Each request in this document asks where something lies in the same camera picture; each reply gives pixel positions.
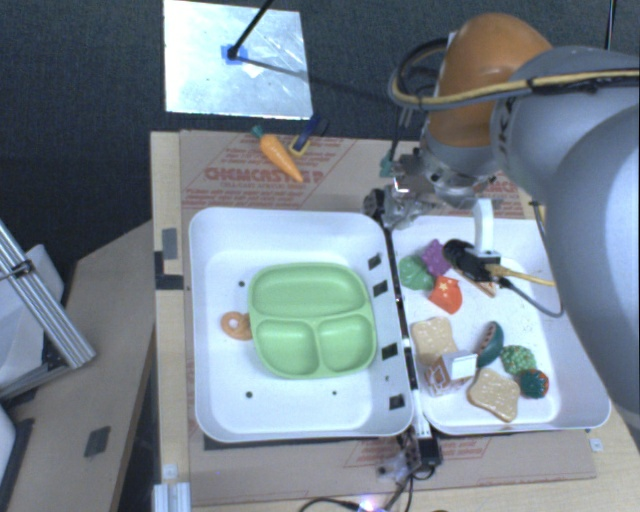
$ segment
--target bread slice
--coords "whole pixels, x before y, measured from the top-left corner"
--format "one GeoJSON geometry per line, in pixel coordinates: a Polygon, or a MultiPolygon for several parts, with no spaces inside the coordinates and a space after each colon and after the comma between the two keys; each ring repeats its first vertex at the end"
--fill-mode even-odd
{"type": "Polygon", "coordinates": [[[510,423],[518,415],[520,386],[489,368],[478,372],[476,381],[467,391],[469,402],[510,423]]]}
{"type": "Polygon", "coordinates": [[[411,338],[418,353],[418,360],[425,366],[436,363],[442,354],[457,352],[448,318],[437,316],[411,325],[411,338]]]}

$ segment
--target divided green plate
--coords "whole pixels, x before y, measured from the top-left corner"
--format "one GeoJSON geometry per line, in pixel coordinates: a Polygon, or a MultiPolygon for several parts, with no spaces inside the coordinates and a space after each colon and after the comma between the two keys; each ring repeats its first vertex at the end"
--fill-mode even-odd
{"type": "Polygon", "coordinates": [[[260,359],[281,377],[347,375],[369,366],[376,353],[369,294],[342,265],[262,269],[249,286],[249,318],[260,359]]]}

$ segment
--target black rod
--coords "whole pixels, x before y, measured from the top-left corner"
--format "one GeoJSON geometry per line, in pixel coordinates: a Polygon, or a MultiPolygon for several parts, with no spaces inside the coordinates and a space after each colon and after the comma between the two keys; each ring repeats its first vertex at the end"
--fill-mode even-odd
{"type": "Polygon", "coordinates": [[[227,50],[227,57],[229,58],[229,60],[236,60],[238,58],[238,51],[240,50],[242,43],[244,43],[245,39],[249,37],[249,34],[251,34],[251,31],[258,24],[262,16],[264,16],[264,13],[267,12],[267,9],[271,7],[272,3],[273,3],[273,0],[267,0],[264,4],[262,4],[262,7],[260,7],[258,14],[256,14],[255,17],[251,20],[251,23],[249,23],[249,26],[245,29],[245,31],[242,33],[240,38],[236,41],[236,44],[234,44],[231,48],[227,50]]]}

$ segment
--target toy donut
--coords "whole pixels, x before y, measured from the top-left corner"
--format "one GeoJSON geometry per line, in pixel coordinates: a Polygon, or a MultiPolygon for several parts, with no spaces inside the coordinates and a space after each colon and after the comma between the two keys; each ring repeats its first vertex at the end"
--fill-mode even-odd
{"type": "Polygon", "coordinates": [[[220,320],[222,330],[236,340],[248,341],[251,335],[251,325],[249,324],[249,315],[230,311],[222,315],[220,320]]]}

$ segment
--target toy carrot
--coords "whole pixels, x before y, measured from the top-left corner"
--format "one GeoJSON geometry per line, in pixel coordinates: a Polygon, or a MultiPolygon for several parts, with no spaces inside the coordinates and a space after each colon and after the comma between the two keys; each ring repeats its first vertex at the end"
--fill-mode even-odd
{"type": "Polygon", "coordinates": [[[251,128],[251,134],[260,140],[260,150],[278,169],[291,176],[298,183],[302,183],[302,174],[293,162],[278,137],[265,134],[261,126],[251,128]]]}

